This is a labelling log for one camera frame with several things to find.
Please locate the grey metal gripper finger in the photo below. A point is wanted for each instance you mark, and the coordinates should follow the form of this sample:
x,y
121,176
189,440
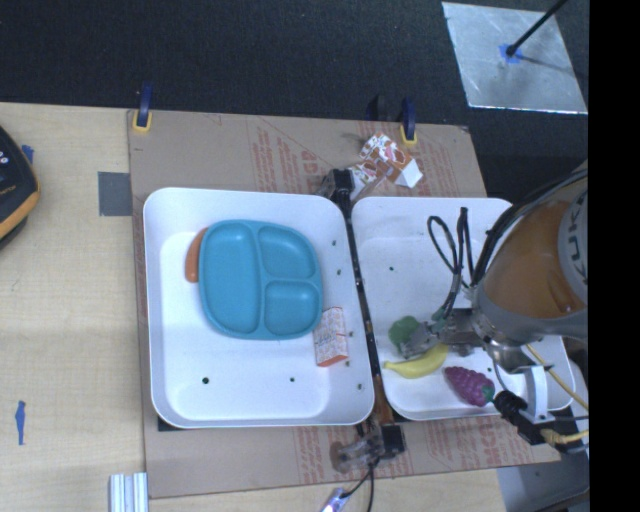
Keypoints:
x,y
429,329
415,346

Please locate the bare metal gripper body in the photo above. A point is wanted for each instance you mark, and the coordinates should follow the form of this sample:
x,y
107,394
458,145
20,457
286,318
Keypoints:
x,y
462,332

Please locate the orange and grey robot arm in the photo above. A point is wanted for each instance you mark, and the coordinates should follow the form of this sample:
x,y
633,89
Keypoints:
x,y
530,270

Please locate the yellow banana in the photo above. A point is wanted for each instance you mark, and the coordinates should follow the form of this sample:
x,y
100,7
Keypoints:
x,y
417,366

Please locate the green broccoli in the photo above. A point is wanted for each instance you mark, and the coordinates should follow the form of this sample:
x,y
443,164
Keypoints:
x,y
401,330

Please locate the purple grapes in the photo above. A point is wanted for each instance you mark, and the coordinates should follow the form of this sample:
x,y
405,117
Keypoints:
x,y
467,384

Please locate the thin black and white rod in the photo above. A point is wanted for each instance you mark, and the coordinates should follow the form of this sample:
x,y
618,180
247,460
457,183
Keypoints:
x,y
361,295

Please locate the orange and white carton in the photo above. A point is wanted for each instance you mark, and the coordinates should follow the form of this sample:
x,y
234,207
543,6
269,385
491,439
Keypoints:
x,y
330,336

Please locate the white plastic tray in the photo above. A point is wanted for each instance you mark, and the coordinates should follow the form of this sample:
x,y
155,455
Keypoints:
x,y
250,385
400,240

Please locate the white carton with orange print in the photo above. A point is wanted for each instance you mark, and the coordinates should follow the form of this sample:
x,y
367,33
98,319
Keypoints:
x,y
395,157
364,177

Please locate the blue divided plate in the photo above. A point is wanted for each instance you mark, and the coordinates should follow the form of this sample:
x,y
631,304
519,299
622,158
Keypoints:
x,y
235,280

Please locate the orange sausage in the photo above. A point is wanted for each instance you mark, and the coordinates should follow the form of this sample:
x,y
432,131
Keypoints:
x,y
191,265

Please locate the brown cardboard board red print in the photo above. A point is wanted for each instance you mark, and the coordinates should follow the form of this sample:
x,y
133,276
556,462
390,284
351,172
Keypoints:
x,y
200,150

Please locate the black cylinder on white bracket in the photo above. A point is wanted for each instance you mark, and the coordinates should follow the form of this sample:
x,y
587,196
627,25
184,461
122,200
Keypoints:
x,y
522,415

